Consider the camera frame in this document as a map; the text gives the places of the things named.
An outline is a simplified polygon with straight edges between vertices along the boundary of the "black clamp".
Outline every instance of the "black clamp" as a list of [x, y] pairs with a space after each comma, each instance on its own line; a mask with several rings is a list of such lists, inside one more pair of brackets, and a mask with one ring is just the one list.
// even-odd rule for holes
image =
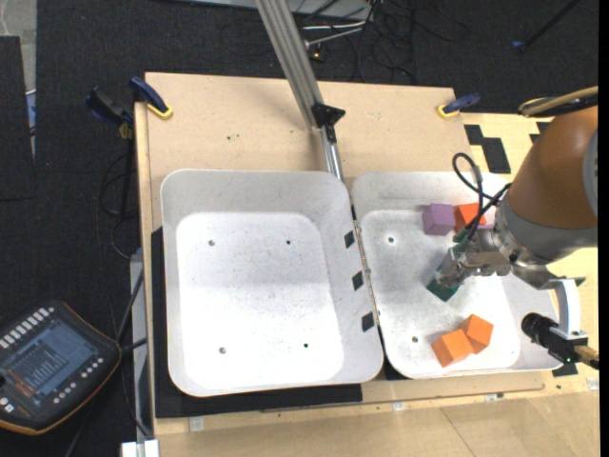
[[311, 110], [313, 111], [317, 127], [325, 127], [327, 141], [330, 144], [336, 144], [336, 131], [334, 130], [334, 126], [344, 117], [346, 112], [342, 109], [319, 103], [313, 105]]

